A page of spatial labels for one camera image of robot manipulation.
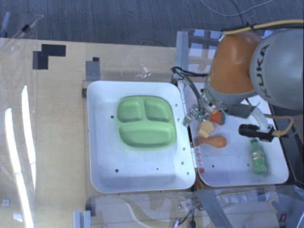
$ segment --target green plate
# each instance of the green plate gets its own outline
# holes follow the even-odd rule
[[[116,109],[116,126],[119,140],[130,149],[163,149],[176,140],[171,107],[155,96],[123,98]]]

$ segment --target white light strip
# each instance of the white light strip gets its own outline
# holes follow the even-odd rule
[[[22,120],[23,120],[23,130],[25,143],[28,150],[28,159],[31,165],[32,178],[34,182],[34,187],[36,185],[36,153],[33,141],[32,128],[30,124],[29,116],[29,96],[28,96],[28,87],[24,86],[21,93],[21,103],[22,103]]]
[[[21,199],[21,206],[23,210],[23,219],[25,221],[26,228],[34,228],[34,223],[32,219],[32,214],[29,209],[29,198],[27,190],[24,184],[24,179],[22,173],[17,173],[16,175],[17,187]]]
[[[21,166],[20,166],[20,160],[18,157],[18,151],[16,146],[11,108],[5,111],[5,132],[6,132],[6,140],[9,148],[10,160],[13,166],[18,193],[21,200],[25,227],[34,228],[33,219],[29,208],[29,201],[28,201],[29,198],[25,187],[23,175],[21,173]]]
[[[16,174],[21,172],[21,166],[20,166],[19,156],[16,147],[11,108],[5,111],[5,131],[6,131],[6,141],[9,147],[11,164],[13,166],[14,174]]]

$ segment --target wooden surface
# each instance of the wooden surface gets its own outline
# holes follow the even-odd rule
[[[70,228],[73,225],[73,211],[85,210],[88,193],[97,195],[94,190],[87,190],[91,187],[86,185],[89,177],[86,175],[84,101],[81,94],[83,81],[86,79],[86,61],[92,61],[93,57],[100,58],[102,79],[169,82],[170,68],[174,66],[175,49],[30,40],[22,40],[21,44],[18,56],[22,60],[16,62],[14,59],[17,68],[6,66],[11,64],[11,57],[2,57],[0,61],[1,67],[6,68],[6,77],[8,77],[8,79],[2,77],[7,83],[1,84],[1,90],[8,91],[6,97],[9,99],[8,104],[1,110],[12,107],[20,112],[19,96],[12,98],[9,95],[21,92],[24,84],[28,84],[37,156],[37,181],[34,192],[35,227]],[[49,57],[48,70],[33,70],[33,50],[40,51],[41,44],[66,45],[66,56]],[[204,60],[202,58],[201,62],[205,67]],[[198,58],[189,60],[189,63],[193,64],[198,62]],[[15,131],[18,132],[17,136],[22,135],[21,128],[16,128]],[[1,151],[4,153],[2,156],[7,156],[3,131],[0,134]],[[18,138],[20,145],[22,141],[24,140],[21,137]],[[1,170],[12,173],[7,158],[0,160],[5,167],[4,169],[0,167]],[[13,178],[0,171],[0,181],[0,198],[18,196],[14,189]],[[11,198],[11,203],[13,205],[6,210],[0,210],[0,226],[22,227],[15,220],[12,223],[1,224],[5,222],[4,217],[12,212],[20,212],[18,200]],[[206,217],[205,220],[208,225],[209,219]],[[134,225],[130,223],[129,227],[142,227],[137,222],[137,226]],[[121,223],[108,224],[108,227],[121,227]]]

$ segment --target dark floor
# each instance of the dark floor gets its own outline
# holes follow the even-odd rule
[[[224,14],[237,13],[229,0],[204,0]],[[233,0],[240,11],[269,0]],[[132,45],[175,46],[176,31],[241,25],[239,16],[223,17],[200,0],[0,0],[0,26],[11,13],[8,36],[25,18],[43,14],[38,39]],[[304,0],[275,0],[242,14],[245,22],[303,19]]]

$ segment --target green bottle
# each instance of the green bottle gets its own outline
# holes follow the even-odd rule
[[[254,173],[255,174],[264,174],[264,173],[266,173],[267,169],[265,166],[263,152],[261,151],[261,149],[258,146],[257,139],[252,139],[250,142],[252,145],[251,158],[252,158],[252,163],[253,163],[253,167],[254,167]]]

